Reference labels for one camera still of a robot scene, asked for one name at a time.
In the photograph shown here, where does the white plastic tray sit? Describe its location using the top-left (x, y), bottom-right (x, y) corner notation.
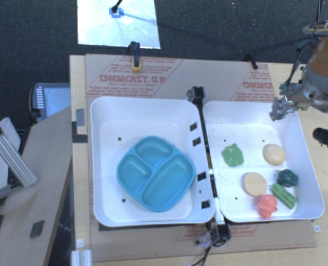
top-left (202, 100), bottom-right (326, 224)
top-left (90, 96), bottom-right (216, 228)

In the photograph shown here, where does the black block with thin wires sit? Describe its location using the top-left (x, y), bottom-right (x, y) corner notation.
top-left (186, 86), bottom-right (205, 103)
top-left (207, 222), bottom-right (232, 247)

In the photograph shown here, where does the light green toy lettuce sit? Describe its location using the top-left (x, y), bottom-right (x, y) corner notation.
top-left (221, 143), bottom-right (245, 168)

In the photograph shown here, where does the orange toy ice cream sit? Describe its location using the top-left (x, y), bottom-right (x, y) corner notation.
top-left (256, 193), bottom-right (279, 219)

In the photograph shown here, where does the thin black and white rod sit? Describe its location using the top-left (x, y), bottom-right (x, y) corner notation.
top-left (196, 98), bottom-right (226, 224)

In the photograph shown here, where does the dark green toy broccoli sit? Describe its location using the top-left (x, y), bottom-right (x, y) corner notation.
top-left (276, 168), bottom-right (299, 188)

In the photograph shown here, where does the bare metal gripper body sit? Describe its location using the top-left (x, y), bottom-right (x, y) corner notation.
top-left (280, 83), bottom-right (328, 112)

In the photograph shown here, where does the cream toy bread roll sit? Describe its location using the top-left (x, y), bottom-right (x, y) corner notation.
top-left (262, 144), bottom-right (286, 166)

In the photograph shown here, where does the tan round toy biscuit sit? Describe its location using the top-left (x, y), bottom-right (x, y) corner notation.
top-left (241, 172), bottom-right (268, 197)

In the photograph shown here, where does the black cylinder on white bracket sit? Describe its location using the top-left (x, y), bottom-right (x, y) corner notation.
top-left (312, 106), bottom-right (328, 152)

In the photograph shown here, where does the brown cardboard board red print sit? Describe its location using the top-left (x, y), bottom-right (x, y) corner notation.
top-left (85, 53), bottom-right (318, 263)

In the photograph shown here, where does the blue divided plate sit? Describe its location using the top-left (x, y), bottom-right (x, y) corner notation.
top-left (116, 135), bottom-right (196, 213)

